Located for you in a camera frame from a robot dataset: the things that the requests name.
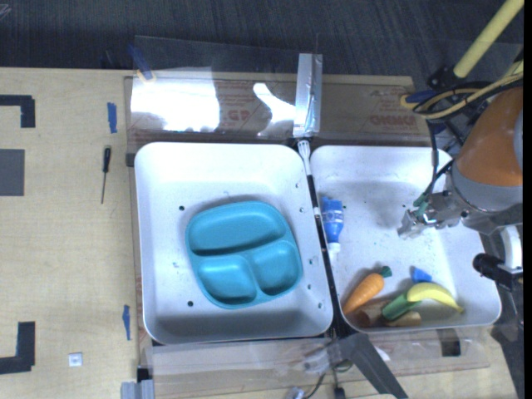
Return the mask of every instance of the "orange carrot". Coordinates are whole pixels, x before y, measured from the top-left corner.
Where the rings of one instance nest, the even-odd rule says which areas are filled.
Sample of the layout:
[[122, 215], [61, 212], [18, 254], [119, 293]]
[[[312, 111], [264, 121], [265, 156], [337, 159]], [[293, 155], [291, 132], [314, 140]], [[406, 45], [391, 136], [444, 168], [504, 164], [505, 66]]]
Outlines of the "orange carrot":
[[353, 290], [345, 304], [342, 306], [343, 314], [348, 314], [375, 297], [384, 288], [384, 278], [392, 276], [392, 271], [384, 266], [380, 273], [367, 275]]

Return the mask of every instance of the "blue plate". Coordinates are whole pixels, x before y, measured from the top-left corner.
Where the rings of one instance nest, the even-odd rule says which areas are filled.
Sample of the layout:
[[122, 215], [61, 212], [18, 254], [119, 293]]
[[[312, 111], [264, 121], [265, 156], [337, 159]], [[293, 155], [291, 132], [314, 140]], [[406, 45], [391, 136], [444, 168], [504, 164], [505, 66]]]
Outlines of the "blue plate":
[[245, 308], [291, 291], [303, 268], [285, 218], [260, 201], [198, 213], [185, 231], [192, 269], [204, 295], [222, 308]]

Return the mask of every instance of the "screwdriver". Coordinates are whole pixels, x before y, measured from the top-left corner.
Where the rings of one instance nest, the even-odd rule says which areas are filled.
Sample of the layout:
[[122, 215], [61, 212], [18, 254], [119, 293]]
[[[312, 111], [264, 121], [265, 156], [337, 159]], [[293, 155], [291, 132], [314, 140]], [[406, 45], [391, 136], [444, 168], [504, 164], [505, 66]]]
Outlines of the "screwdriver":
[[109, 171], [109, 162], [111, 161], [111, 147], [106, 146], [103, 151], [103, 186], [101, 187], [101, 203], [103, 204], [103, 196], [106, 192], [106, 177]]

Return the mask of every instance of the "toy banana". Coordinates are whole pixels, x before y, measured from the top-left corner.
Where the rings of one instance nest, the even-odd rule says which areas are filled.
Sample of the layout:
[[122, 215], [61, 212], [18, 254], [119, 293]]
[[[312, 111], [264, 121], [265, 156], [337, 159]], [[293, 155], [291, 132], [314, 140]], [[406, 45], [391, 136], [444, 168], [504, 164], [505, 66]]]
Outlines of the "toy banana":
[[431, 298], [446, 306], [456, 309], [458, 312], [464, 312], [464, 308], [459, 306], [451, 293], [437, 283], [417, 283], [406, 293], [406, 299], [409, 302], [418, 302], [425, 298]]

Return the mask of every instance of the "blue bottle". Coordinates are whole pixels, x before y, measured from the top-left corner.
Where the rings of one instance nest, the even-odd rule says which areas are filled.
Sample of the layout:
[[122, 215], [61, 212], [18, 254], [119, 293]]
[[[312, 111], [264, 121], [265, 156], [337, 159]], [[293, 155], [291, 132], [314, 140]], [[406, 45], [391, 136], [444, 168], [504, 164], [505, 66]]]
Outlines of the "blue bottle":
[[327, 238], [328, 252], [331, 258], [340, 252], [341, 246], [338, 237], [343, 229], [343, 207], [342, 201], [322, 198], [322, 218], [323, 229]]

